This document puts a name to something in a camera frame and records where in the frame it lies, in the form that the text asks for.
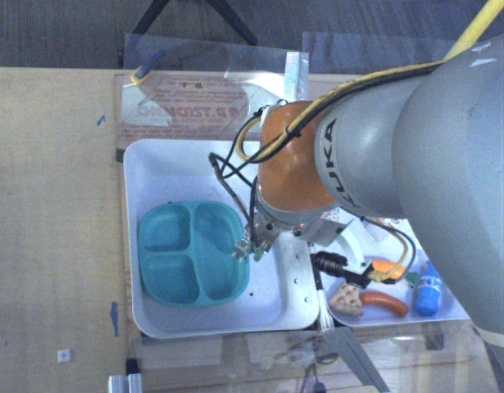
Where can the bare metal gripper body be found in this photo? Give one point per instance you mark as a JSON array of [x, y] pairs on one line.
[[266, 231]]

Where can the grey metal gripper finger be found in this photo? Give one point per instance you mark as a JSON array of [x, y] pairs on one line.
[[241, 250]]

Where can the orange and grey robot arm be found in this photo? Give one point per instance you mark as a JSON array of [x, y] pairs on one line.
[[399, 145]]

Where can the teal divided plate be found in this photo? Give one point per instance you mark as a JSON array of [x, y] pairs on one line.
[[169, 272]]

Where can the thin black and white rod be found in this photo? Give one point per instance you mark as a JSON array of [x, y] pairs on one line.
[[326, 313]]

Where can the white plastic tray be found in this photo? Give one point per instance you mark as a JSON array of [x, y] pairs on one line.
[[448, 310], [173, 170]]

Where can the toy pizza slice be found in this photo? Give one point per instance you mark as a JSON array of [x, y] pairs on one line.
[[346, 301]]

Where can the orange toy carrot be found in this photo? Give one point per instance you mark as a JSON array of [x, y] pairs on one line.
[[382, 266]]

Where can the brown cardboard board red print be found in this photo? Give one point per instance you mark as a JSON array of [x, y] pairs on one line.
[[182, 131]]

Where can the red-brown toy sausage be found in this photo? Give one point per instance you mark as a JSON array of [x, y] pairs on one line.
[[384, 301]]

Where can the blue plastic bottle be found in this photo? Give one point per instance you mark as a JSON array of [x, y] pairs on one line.
[[427, 297]]

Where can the black cylinder on white bracket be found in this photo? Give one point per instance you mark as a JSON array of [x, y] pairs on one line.
[[329, 263]]

